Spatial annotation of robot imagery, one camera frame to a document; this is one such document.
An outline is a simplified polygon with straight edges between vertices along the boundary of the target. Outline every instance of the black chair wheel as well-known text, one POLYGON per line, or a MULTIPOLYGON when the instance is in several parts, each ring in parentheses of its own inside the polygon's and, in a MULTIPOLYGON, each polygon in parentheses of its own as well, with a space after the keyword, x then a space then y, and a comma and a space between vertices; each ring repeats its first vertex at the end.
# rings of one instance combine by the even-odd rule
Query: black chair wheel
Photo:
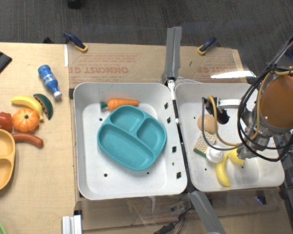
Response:
POLYGON ((81 0, 67 0, 67 5, 71 9, 79 9, 81 6, 81 0))

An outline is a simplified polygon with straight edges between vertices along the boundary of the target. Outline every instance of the bottle cap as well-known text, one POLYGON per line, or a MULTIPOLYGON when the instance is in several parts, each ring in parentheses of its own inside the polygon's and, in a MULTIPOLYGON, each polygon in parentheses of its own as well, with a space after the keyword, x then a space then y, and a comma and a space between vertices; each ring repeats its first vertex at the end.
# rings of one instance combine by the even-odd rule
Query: bottle cap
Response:
POLYGON ((55 99, 59 99, 62 97, 62 93, 60 91, 56 91, 56 92, 54 92, 53 96, 55 99))

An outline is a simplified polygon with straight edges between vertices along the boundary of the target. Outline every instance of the wooden table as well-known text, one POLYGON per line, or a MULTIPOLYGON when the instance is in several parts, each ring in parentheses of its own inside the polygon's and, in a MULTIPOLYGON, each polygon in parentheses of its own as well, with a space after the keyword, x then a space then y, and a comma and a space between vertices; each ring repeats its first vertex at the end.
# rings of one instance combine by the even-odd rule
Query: wooden table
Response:
MULTIPOLYGON (((44 140, 43 148, 28 143, 16 144, 14 173, 9 184, 0 191, 0 221, 8 234, 60 234, 62 216, 72 216, 76 203, 64 45, 0 42, 0 51, 13 59, 0 74, 0 112, 15 113, 18 106, 12 105, 10 99, 20 94, 44 94, 54 107, 53 117, 50 120, 45 118, 35 131, 44 140), (61 101, 53 100, 52 93, 39 78, 37 69, 44 64, 51 67, 59 81, 63 93, 61 101)), ((220 221, 229 234, 292 233, 284 202, 279 197, 276 201, 274 211, 230 215, 221 217, 220 221)), ((162 226, 154 224, 85 233, 149 234, 162 226)), ((186 221, 181 233, 204 234, 206 230, 196 219, 186 221)))

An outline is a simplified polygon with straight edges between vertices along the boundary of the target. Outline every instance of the gray floor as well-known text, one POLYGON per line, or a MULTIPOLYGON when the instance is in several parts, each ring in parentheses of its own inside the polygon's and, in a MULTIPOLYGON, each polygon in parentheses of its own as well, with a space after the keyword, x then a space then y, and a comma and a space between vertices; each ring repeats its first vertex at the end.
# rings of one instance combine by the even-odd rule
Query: gray floor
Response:
POLYGON ((0 0, 0 41, 65 43, 64 31, 83 42, 165 45, 167 28, 182 26, 182 45, 211 37, 239 50, 256 75, 293 33, 293 0, 0 0))

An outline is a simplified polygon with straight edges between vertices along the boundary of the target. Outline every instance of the orange plate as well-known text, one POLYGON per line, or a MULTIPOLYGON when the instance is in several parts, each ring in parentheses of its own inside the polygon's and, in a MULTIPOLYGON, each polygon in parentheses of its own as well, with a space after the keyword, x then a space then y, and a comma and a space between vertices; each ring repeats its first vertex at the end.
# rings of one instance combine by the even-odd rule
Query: orange plate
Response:
POLYGON ((0 190, 9 182, 15 159, 15 141, 7 131, 0 129, 0 190))

